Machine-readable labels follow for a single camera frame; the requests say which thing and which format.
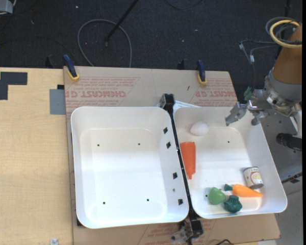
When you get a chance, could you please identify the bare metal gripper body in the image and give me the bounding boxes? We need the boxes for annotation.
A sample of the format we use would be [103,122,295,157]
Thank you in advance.
[246,89,301,117]

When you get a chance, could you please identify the white toy egg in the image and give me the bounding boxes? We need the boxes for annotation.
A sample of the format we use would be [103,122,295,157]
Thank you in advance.
[189,121,210,137]

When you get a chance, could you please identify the white plastic tray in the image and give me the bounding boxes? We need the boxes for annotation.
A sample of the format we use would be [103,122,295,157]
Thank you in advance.
[173,106,288,220]
[70,106,190,230]

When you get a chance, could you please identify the small white soup can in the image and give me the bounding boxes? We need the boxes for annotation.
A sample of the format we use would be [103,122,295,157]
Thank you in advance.
[243,166,264,190]

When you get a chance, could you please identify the thin black rod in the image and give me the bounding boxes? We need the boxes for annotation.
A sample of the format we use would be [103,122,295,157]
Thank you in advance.
[167,103,197,223]

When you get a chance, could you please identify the orange toy carrot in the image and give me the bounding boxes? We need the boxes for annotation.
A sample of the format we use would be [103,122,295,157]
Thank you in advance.
[223,183,264,199]

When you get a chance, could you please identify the light green toy pepper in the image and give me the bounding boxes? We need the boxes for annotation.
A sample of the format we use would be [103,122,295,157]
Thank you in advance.
[207,186,227,206]

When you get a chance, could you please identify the dark green toy broccoli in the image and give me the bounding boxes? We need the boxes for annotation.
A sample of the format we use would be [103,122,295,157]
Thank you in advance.
[223,194,243,213]

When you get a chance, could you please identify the brown cardboard board, red print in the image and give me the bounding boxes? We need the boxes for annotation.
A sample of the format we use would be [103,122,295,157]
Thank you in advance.
[63,65,282,245]

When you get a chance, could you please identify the black cylinder on white bracket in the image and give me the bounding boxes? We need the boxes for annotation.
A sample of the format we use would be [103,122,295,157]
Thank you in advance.
[275,103,302,152]

